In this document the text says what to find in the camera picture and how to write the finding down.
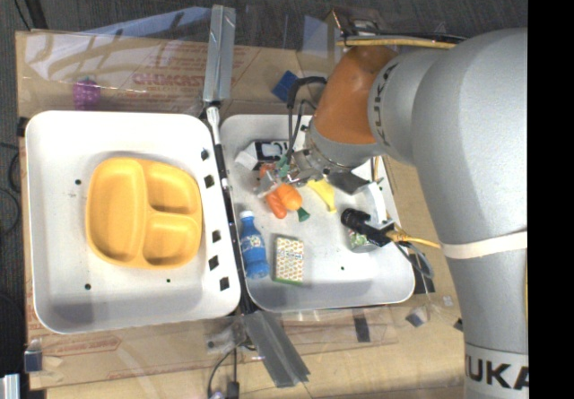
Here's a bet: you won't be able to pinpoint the orange carrot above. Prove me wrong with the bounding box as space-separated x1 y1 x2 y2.
265 183 311 223

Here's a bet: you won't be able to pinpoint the green and white patterned packet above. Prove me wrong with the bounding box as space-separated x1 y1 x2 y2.
271 234 307 287

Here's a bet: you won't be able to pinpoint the yellow divided plate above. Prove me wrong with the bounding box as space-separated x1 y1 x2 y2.
84 157 204 271

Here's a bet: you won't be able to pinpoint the blue plastic bottle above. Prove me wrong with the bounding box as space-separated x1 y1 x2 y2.
238 209 271 280

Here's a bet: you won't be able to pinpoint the white plastic tray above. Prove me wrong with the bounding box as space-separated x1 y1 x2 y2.
219 113 416 314
24 109 242 335

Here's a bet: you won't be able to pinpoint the small green and silver can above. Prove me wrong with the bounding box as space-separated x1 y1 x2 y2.
348 229 378 254

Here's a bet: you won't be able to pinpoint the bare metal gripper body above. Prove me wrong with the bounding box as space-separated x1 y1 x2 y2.
278 148 338 186

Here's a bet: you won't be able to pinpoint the yellow banana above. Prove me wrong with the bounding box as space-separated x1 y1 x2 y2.
307 178 338 214

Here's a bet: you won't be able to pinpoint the brown cardboard board red print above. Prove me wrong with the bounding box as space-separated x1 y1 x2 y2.
14 29 467 392

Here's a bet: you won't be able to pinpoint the black cylinder on white bracket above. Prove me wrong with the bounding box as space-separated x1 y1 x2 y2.
340 180 396 248

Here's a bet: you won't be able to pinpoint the purple grapes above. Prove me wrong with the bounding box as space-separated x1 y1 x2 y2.
73 76 102 112

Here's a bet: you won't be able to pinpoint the black and white carton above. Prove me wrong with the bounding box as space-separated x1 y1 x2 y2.
234 139 293 170

